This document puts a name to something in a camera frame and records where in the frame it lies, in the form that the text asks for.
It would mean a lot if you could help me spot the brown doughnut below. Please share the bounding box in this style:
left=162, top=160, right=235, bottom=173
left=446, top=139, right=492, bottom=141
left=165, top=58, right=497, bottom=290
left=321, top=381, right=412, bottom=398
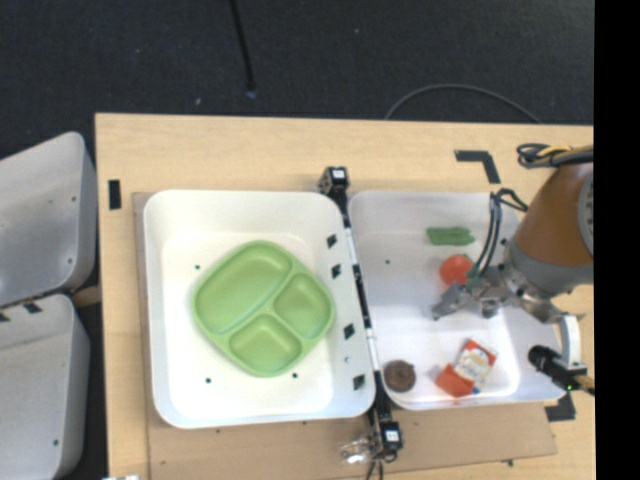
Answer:
left=383, top=359, right=418, bottom=392

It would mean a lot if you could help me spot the black block with thin wires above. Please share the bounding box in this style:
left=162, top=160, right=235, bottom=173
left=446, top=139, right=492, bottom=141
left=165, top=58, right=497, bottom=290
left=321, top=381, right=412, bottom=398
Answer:
left=318, top=165, right=351, bottom=195
left=376, top=419, right=404, bottom=452

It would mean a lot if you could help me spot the green divided plate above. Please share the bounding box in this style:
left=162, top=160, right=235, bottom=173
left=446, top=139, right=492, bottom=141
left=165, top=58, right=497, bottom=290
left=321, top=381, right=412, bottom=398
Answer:
left=190, top=238, right=338, bottom=380

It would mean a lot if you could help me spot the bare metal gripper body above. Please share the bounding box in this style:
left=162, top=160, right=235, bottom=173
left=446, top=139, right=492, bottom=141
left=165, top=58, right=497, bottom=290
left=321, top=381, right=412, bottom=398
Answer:
left=467, top=265, right=587, bottom=325

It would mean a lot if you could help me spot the white plastic tray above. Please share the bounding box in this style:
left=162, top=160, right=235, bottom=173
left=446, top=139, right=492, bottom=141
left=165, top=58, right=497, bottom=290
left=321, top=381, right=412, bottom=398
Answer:
left=142, top=188, right=378, bottom=430
left=347, top=189, right=569, bottom=412

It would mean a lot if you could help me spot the red tomato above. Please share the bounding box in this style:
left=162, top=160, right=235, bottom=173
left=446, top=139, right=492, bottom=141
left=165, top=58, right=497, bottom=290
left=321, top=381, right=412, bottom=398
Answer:
left=439, top=253, right=474, bottom=287

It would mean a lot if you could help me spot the black cylinder on white bracket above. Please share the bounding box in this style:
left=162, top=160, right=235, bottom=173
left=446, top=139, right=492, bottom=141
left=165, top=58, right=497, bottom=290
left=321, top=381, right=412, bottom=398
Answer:
left=527, top=314, right=590, bottom=382

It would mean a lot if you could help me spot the thin black and white rod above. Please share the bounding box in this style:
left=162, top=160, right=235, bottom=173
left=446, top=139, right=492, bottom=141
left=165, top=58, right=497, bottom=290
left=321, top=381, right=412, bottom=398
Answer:
left=333, top=187, right=389, bottom=422

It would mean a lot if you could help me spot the red and white carton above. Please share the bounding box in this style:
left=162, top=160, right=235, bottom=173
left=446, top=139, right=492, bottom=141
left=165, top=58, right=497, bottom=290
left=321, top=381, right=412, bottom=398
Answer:
left=434, top=338, right=499, bottom=400

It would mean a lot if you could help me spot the green pea pod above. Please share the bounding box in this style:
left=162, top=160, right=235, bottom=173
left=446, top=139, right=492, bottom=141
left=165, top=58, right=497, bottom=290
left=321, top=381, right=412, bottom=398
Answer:
left=425, top=225, right=477, bottom=247

